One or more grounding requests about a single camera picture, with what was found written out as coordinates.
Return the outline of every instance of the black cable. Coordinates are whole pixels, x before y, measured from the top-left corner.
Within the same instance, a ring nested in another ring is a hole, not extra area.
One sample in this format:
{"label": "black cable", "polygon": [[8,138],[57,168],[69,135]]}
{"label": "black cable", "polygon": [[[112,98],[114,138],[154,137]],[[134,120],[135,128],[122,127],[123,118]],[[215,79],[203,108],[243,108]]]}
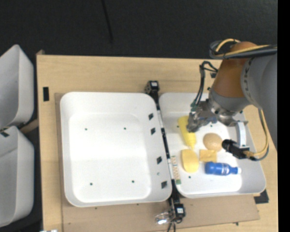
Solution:
{"label": "black cable", "polygon": [[171,226],[172,226],[172,225],[173,225],[173,231],[176,232],[176,225],[175,225],[175,222],[173,222],[173,221],[170,222],[170,225],[169,225],[169,227],[168,227],[167,232],[170,232],[170,229],[171,229]]}
{"label": "black cable", "polygon": [[181,223],[182,221],[183,221],[182,218],[175,220],[175,222],[176,222],[177,224]]}
{"label": "black cable", "polygon": [[211,62],[209,61],[203,61],[202,64],[200,64],[200,73],[201,73],[201,81],[200,81],[200,86],[199,86],[199,91],[197,93],[197,96],[196,98],[193,100],[192,104],[191,104],[191,107],[192,107],[192,110],[193,111],[194,109],[196,109],[196,107],[199,105],[200,101],[201,101],[201,98],[202,98],[202,94],[203,94],[203,91],[204,91],[204,84],[205,84],[205,70],[207,71],[211,71],[211,72],[218,72],[218,69],[215,68]]}

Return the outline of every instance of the yellow cable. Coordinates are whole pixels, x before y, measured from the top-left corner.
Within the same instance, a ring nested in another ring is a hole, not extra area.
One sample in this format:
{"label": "yellow cable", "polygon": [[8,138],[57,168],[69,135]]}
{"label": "yellow cable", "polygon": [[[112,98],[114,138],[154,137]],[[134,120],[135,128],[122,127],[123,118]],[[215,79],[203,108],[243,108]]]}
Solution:
{"label": "yellow cable", "polygon": [[230,56],[230,55],[234,55],[234,54],[238,54],[238,53],[243,53],[243,52],[248,52],[248,51],[252,51],[252,50],[258,50],[260,48],[264,48],[270,46],[269,44],[266,45],[257,45],[257,46],[253,46],[253,47],[249,47],[249,48],[245,48],[242,50],[238,50],[238,51],[234,51],[234,52],[228,52],[228,53],[224,53],[224,54],[218,54],[215,55],[216,57],[225,57],[225,56]]}
{"label": "yellow cable", "polygon": [[[228,42],[236,42],[236,43],[240,43],[239,40],[236,39],[225,39],[222,42],[220,42],[220,44],[216,47],[215,51],[218,52],[220,50],[220,48]],[[215,55],[216,57],[225,57],[225,56],[232,56],[233,54],[238,54],[238,53],[243,53],[243,52],[247,52],[247,51],[253,51],[253,50],[257,50],[263,47],[267,47],[270,46],[269,44],[266,45],[257,45],[257,46],[253,46],[253,47],[249,47],[249,48],[245,48],[245,49],[241,49],[241,50],[237,50],[234,52],[228,52],[228,53],[224,53],[224,54],[217,54]]]}
{"label": "yellow cable", "polygon": [[266,128],[263,110],[261,110],[261,119],[262,119],[262,127],[263,127],[263,130],[264,130],[264,133],[265,133],[265,146],[264,146],[262,151],[254,153],[253,154],[254,156],[259,156],[259,155],[264,154],[266,152],[267,147],[269,146],[269,132],[268,132],[268,130]]}
{"label": "yellow cable", "polygon": [[218,52],[220,50],[220,48],[225,44],[225,43],[228,43],[228,42],[236,42],[236,43],[240,43],[239,40],[236,40],[236,39],[226,39],[226,40],[223,40],[218,46],[217,48],[215,49],[216,52]]}
{"label": "yellow cable", "polygon": [[255,157],[255,156],[259,156],[259,155],[263,155],[266,150],[267,147],[269,146],[269,132],[267,130],[266,124],[265,124],[265,118],[264,118],[264,113],[261,110],[261,121],[262,121],[262,127],[265,133],[265,146],[263,148],[263,150],[261,150],[260,152],[251,152],[251,151],[245,151],[244,154],[246,154],[248,157]]}

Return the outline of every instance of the black floor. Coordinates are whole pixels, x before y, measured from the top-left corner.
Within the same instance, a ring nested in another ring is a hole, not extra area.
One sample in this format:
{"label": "black floor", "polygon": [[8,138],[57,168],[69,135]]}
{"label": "black floor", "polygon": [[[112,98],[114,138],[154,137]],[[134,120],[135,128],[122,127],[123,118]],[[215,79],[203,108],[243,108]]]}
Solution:
{"label": "black floor", "polygon": [[[19,44],[35,64],[55,55],[209,58],[208,45],[236,38],[277,43],[278,0],[0,0],[0,55]],[[41,190],[37,131],[31,215],[0,232],[37,232]]]}

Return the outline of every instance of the small sticker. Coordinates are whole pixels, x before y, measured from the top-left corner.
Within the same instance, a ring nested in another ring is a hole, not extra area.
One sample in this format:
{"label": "small sticker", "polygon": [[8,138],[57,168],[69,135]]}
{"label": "small sticker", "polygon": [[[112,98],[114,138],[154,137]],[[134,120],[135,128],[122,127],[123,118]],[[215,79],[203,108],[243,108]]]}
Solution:
{"label": "small sticker", "polygon": [[176,156],[171,156],[171,162],[172,162],[172,170],[173,170],[173,174],[174,174],[175,183],[177,185],[180,185],[180,184],[182,184],[182,182],[180,180],[180,174],[179,174],[179,169],[178,169],[178,165],[176,162]]}
{"label": "small sticker", "polygon": [[183,208],[177,208],[177,213],[184,213],[184,209]]}

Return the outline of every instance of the yellow toy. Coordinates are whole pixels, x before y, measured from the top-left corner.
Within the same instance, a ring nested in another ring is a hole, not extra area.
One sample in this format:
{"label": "yellow toy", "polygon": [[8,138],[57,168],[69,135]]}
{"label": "yellow toy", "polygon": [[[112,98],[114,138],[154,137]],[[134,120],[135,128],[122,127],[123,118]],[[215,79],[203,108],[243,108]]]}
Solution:
{"label": "yellow toy", "polygon": [[194,173],[199,169],[199,159],[194,152],[194,146],[197,142],[196,136],[195,133],[187,131],[188,116],[180,117],[177,122],[185,144],[190,147],[190,149],[183,149],[181,151],[183,167],[188,173]]}

